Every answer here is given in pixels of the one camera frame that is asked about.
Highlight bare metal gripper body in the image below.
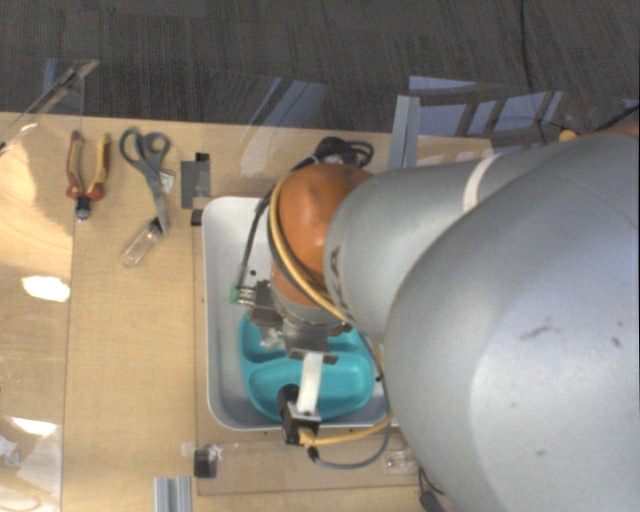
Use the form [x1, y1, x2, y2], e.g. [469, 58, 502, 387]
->
[248, 279, 352, 354]

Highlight blue divided plate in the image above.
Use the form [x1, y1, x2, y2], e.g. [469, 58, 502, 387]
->
[238, 313, 377, 424]

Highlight grey scissors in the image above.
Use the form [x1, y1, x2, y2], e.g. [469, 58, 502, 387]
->
[118, 127, 173, 237]

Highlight white plastic tray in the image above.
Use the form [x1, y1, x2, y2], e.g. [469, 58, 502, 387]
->
[201, 195, 397, 432]

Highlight red and yellow pliers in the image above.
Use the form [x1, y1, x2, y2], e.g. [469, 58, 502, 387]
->
[65, 130, 113, 222]

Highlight black cylinder on white bracket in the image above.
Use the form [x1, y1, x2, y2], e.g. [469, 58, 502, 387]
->
[277, 351, 340, 447]

